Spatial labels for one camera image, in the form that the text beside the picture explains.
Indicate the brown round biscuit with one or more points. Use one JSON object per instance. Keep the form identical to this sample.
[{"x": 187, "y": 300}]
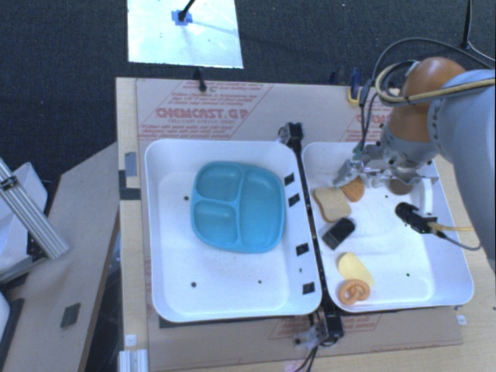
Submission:
[{"x": 399, "y": 187}]

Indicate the brown cardboard board red print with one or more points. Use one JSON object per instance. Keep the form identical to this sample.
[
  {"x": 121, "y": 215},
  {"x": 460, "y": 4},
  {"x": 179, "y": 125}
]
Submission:
[{"x": 232, "y": 107}]

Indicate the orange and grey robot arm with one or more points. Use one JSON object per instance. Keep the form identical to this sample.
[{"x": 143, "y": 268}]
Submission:
[{"x": 461, "y": 130}]

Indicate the thin black and white rod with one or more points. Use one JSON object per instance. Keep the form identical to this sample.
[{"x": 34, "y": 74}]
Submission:
[{"x": 310, "y": 215}]

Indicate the beige bread slice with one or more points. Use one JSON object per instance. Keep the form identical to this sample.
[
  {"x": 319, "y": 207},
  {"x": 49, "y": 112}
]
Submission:
[{"x": 332, "y": 204}]

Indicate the orange ridged biscuit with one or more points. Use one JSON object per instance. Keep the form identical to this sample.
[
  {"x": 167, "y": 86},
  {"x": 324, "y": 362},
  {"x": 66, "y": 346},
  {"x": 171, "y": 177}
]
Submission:
[{"x": 354, "y": 192}]

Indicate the white plastic tray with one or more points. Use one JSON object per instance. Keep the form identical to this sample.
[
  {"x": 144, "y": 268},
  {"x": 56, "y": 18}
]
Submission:
[
  {"x": 407, "y": 262},
  {"x": 232, "y": 281}
]

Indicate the orange pretzel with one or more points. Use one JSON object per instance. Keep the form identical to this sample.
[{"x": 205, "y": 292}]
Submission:
[{"x": 353, "y": 292}]

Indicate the blue divided plate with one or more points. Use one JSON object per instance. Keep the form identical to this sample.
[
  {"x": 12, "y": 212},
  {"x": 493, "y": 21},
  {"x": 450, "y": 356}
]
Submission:
[{"x": 236, "y": 207}]

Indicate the pale yellow flat slice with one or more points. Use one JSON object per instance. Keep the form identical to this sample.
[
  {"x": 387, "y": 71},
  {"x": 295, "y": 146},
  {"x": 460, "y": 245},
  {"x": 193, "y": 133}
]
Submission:
[{"x": 353, "y": 266}]

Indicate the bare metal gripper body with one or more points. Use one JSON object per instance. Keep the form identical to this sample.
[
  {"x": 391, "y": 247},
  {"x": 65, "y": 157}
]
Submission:
[{"x": 391, "y": 165}]

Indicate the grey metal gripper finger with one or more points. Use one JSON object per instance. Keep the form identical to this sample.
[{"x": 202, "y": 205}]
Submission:
[
  {"x": 344, "y": 172},
  {"x": 370, "y": 180}
]

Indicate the black rounded block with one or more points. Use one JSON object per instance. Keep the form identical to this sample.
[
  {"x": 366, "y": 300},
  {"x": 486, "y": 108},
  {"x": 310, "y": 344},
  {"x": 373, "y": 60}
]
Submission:
[{"x": 339, "y": 233}]

